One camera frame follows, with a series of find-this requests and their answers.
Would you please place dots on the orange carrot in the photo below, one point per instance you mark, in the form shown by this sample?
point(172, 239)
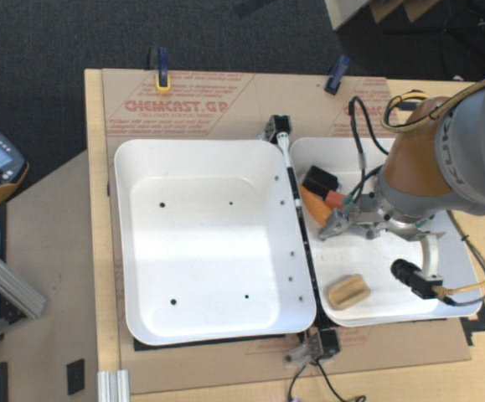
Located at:
point(315, 207)

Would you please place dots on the tan bread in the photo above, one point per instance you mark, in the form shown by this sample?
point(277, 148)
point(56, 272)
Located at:
point(348, 292)

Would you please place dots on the thin black and white rod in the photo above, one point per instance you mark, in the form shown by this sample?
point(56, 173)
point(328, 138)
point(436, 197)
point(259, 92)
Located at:
point(305, 233)

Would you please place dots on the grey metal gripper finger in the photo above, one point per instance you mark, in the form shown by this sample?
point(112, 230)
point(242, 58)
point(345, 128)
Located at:
point(372, 233)
point(333, 225)

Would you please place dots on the brown cardboard board red print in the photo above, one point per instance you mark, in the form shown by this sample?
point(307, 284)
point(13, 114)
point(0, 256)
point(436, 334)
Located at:
point(242, 99)

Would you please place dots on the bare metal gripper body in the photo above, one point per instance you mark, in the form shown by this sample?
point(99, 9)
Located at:
point(369, 209)

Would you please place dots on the black carton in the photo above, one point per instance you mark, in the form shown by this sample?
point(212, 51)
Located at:
point(319, 180)

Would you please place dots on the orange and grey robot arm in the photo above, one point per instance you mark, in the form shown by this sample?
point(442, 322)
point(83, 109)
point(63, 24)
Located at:
point(455, 149)

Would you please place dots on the black cylinder on white bracket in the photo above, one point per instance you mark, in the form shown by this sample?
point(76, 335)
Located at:
point(418, 281)

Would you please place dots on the white plastic tray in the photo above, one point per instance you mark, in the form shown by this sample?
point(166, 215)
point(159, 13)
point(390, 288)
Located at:
point(208, 249)
point(376, 262)

